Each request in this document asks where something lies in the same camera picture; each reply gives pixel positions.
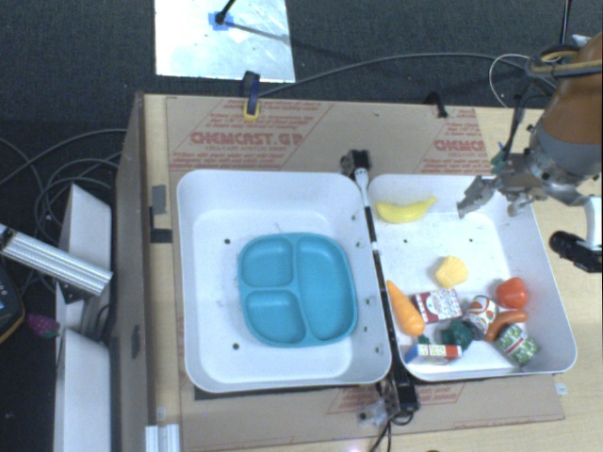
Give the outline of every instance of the yellow banana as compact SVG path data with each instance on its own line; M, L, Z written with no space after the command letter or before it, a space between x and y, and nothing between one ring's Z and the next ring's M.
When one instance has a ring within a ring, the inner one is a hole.
M423 218L430 206L436 201L437 199L434 196L431 196L426 201L414 202L406 206L397 206L388 202L377 201L375 202L375 208L379 216L387 222L411 222Z

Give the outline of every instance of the toy tomato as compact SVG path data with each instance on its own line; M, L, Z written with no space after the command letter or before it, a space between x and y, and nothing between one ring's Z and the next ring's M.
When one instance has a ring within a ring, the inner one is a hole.
M505 308L515 308L516 310L526 306L528 302L528 292L521 278L510 278L501 283L497 288L498 304Z

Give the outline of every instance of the small box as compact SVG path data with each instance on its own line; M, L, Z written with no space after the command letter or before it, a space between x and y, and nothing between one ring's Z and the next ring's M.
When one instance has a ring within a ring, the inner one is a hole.
M423 316L425 323L460 318L463 315L461 303L454 289L419 293L412 296L412 301Z
M446 365L461 358L463 350L458 345L413 345L406 352L404 361L407 363L429 363Z

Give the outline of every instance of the toy carrot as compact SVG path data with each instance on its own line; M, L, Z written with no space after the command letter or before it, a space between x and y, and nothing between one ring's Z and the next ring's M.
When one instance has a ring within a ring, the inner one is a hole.
M425 330L425 321L418 309L395 284L387 280L386 285L392 308L398 317L400 326L405 333L419 336Z

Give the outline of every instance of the blue divided plate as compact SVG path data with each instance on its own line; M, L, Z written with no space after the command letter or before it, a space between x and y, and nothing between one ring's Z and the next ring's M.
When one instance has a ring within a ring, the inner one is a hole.
M326 345L356 326L356 290L346 253L320 234L255 238L238 256L247 327L276 347Z

